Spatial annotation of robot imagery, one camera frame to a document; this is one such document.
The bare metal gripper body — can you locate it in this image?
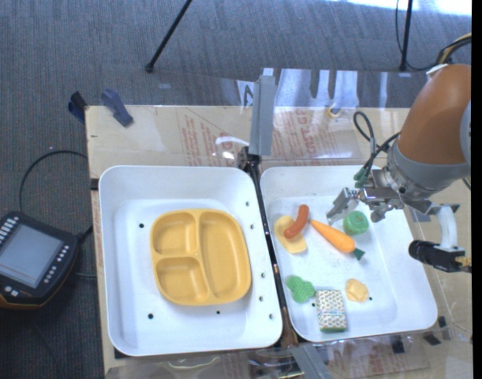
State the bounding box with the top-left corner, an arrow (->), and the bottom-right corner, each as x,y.
357,168 -> 434,213

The green round toy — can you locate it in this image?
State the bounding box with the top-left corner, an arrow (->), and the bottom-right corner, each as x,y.
342,210 -> 371,237

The orange toy carrot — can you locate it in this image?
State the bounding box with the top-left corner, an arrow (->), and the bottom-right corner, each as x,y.
310,219 -> 366,261

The orange toy sausage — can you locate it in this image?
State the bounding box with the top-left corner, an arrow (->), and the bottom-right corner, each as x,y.
283,204 -> 311,240

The pale yellow toy slice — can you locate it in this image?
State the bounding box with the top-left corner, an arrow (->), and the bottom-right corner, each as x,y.
273,215 -> 308,255

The white plastic tray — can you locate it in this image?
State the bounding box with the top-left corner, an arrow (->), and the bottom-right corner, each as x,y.
98,164 -> 284,358
259,164 -> 439,344

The yellow toy biscuit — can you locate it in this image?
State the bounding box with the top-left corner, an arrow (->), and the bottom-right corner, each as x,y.
345,278 -> 370,304

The green toy broccoli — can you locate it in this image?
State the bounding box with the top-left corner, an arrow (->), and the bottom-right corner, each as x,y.
285,275 -> 317,304

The white patterned packet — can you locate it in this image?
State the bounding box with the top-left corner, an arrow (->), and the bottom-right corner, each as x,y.
315,288 -> 349,334

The yellow divided plate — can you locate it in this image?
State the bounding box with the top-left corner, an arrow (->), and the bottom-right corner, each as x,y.
149,208 -> 253,307

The brown cardboard board red print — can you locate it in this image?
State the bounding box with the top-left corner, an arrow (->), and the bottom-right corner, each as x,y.
84,104 -> 473,379

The black cylinder on white bracket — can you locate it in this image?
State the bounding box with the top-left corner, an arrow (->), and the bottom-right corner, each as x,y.
407,203 -> 469,274

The black block with thin wires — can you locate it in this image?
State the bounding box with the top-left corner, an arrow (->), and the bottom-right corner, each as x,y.
237,147 -> 262,170

